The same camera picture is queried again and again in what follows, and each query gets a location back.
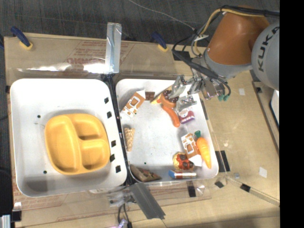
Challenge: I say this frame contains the chocolate frosted doughnut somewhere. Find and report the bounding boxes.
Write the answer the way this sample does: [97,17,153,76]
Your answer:
[159,89,180,109]

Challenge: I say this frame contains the yellow and red biscuit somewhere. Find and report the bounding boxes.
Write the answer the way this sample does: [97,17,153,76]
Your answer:
[172,152,195,172]

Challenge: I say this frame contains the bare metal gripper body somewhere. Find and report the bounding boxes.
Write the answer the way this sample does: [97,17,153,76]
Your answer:
[200,77,226,101]

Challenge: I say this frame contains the black cylinder on white bracket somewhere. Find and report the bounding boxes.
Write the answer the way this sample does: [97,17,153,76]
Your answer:
[172,49,219,79]

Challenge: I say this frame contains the brown pizza slice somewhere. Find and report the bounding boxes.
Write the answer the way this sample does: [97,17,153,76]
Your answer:
[130,164,162,183]

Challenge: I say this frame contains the blue white red packet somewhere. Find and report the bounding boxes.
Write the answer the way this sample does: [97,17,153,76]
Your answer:
[168,170,198,180]

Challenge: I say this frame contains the white plastic tray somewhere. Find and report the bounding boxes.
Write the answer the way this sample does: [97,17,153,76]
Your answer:
[9,78,128,198]
[115,78,219,184]

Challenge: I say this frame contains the orange and white carton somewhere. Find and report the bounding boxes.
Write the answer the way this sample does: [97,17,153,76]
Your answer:
[120,90,146,118]
[180,133,203,167]

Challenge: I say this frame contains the silver foil packet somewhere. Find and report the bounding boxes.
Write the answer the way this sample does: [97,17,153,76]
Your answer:
[176,95,198,112]

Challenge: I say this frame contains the brown cardboard board, red print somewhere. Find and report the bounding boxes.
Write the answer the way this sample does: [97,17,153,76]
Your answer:
[3,32,212,223]

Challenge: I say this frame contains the orange divided plate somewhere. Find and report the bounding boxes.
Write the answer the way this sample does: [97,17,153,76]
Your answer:
[44,113,112,176]

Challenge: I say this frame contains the orange sausage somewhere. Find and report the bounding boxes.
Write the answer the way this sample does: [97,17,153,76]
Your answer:
[161,104,181,128]

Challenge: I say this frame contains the beige waffle cone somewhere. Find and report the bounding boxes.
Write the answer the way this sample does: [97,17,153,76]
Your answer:
[123,127,136,152]

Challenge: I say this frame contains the purple and white packet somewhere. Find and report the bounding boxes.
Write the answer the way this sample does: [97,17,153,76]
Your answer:
[178,110,196,124]

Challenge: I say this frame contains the orange carrot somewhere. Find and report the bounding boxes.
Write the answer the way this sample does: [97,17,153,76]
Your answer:
[194,130,212,170]

